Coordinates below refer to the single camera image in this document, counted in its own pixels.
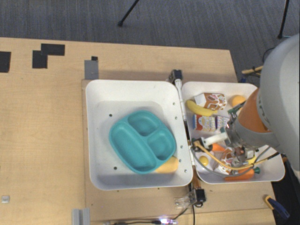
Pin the teal divided plate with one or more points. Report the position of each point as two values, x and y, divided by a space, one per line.
136 144

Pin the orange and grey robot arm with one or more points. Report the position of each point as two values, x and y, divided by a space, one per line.
279 90

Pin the white toy fried egg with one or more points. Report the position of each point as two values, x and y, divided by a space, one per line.
203 160

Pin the white plastic tray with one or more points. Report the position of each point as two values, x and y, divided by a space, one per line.
103 135
262 176

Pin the white carton with colourful print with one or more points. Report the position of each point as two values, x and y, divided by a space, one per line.
208 123

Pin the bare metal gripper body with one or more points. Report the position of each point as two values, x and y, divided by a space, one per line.
241 146

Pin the yellow toy bread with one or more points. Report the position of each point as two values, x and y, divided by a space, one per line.
170 166

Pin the brown and white carton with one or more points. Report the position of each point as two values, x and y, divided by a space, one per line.
226 157
214 101

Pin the orange carrot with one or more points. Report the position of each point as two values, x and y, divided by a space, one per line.
242 176

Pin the orange ball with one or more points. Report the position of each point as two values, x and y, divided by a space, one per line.
237 100

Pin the yellow banana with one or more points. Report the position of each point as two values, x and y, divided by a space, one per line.
199 109

